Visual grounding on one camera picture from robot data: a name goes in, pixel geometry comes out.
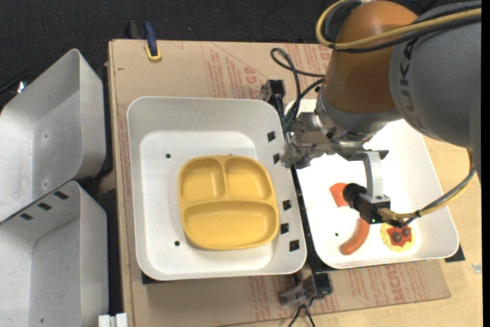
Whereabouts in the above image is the white plastic tray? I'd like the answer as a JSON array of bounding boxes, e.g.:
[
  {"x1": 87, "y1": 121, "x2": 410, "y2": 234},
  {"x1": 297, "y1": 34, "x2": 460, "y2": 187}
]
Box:
[
  {"x1": 284, "y1": 99, "x2": 461, "y2": 270},
  {"x1": 0, "y1": 180, "x2": 111, "y2": 327},
  {"x1": 0, "y1": 47, "x2": 107, "y2": 224},
  {"x1": 126, "y1": 95, "x2": 309, "y2": 282}
]

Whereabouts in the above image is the yellow pizza slice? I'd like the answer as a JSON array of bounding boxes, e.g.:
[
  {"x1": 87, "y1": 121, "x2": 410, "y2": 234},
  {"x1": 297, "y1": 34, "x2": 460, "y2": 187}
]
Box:
[{"x1": 379, "y1": 222, "x2": 417, "y2": 253}]

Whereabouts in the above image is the orange-brown toy sausage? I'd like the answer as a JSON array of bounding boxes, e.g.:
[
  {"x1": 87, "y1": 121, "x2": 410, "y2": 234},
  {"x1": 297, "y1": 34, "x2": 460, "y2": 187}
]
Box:
[{"x1": 339, "y1": 217, "x2": 371, "y2": 257}]

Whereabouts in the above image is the black cylinder on white bracket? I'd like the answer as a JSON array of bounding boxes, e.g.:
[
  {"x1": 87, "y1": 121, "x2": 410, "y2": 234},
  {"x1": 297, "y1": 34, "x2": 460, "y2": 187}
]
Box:
[{"x1": 341, "y1": 149, "x2": 392, "y2": 225}]

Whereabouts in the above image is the orange carrot piece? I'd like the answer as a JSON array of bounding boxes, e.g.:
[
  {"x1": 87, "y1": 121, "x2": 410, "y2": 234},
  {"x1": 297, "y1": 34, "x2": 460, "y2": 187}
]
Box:
[{"x1": 329, "y1": 182, "x2": 351, "y2": 209}]

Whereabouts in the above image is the yellow divided plate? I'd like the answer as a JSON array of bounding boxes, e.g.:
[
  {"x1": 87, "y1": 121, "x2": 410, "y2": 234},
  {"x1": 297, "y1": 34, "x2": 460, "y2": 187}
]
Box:
[{"x1": 177, "y1": 155, "x2": 281, "y2": 251}]

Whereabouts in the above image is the black block with wires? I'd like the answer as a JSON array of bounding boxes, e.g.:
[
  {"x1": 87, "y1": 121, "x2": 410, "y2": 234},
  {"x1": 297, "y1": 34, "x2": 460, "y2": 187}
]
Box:
[
  {"x1": 278, "y1": 271, "x2": 333, "y2": 306},
  {"x1": 261, "y1": 79, "x2": 286, "y2": 105}
]

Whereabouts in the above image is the brown cardboard board red print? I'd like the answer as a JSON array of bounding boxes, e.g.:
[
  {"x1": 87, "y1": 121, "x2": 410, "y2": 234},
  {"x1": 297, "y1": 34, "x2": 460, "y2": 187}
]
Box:
[{"x1": 108, "y1": 38, "x2": 452, "y2": 323}]

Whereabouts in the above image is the thin black rod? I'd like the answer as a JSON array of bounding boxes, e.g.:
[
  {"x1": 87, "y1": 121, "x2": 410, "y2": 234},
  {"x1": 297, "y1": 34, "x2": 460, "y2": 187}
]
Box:
[{"x1": 274, "y1": 97, "x2": 321, "y2": 280}]

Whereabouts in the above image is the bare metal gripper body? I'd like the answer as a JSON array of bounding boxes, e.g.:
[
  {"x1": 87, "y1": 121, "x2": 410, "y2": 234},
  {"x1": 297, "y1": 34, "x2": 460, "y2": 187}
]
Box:
[{"x1": 289, "y1": 111, "x2": 365, "y2": 160}]

